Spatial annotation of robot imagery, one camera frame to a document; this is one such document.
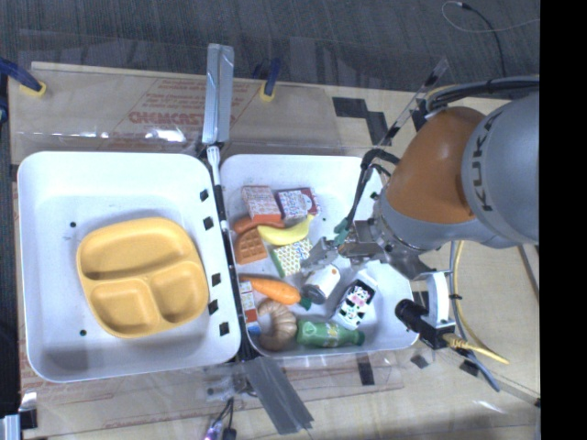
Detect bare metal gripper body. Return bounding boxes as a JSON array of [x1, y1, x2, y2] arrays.
[[336, 219, 401, 270]]

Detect green patterned carton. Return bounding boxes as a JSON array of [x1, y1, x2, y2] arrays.
[[269, 237, 315, 280]]

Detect white can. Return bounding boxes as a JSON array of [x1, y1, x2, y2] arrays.
[[300, 263, 342, 306]]

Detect yellow banana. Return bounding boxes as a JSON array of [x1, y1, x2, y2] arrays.
[[256, 213, 317, 248]]

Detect orange carrot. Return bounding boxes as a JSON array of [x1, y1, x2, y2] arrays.
[[238, 273, 314, 312]]

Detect red and white carton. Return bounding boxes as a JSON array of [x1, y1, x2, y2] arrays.
[[275, 186, 323, 222]]

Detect cow print carton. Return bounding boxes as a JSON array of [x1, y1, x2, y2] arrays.
[[330, 278, 379, 332]]

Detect orange waffle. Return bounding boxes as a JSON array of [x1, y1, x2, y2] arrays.
[[233, 227, 269, 266]]

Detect white plastic tray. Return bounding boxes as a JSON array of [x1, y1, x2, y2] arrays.
[[17, 150, 243, 383], [218, 153, 421, 361]]

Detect brown croissant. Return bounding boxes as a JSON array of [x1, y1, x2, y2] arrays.
[[256, 297, 299, 353]]

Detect green plastic bottle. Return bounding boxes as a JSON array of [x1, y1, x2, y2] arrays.
[[294, 318, 367, 350]]

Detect orange sausage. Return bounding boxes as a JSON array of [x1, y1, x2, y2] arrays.
[[232, 215, 286, 236]]

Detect orange patterned carton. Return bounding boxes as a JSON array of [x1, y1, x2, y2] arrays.
[[240, 184, 283, 225]]

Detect small orange and white carton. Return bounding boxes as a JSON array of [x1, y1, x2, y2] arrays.
[[238, 280, 263, 337]]

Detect yellow divided plate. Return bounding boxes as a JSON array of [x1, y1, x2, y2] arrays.
[[75, 216, 211, 340]]

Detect brown cardboard board red print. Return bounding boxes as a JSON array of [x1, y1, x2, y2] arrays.
[[6, 60, 405, 430]]

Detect black cylinder on white bracket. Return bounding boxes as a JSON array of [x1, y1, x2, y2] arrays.
[[394, 270, 458, 350]]

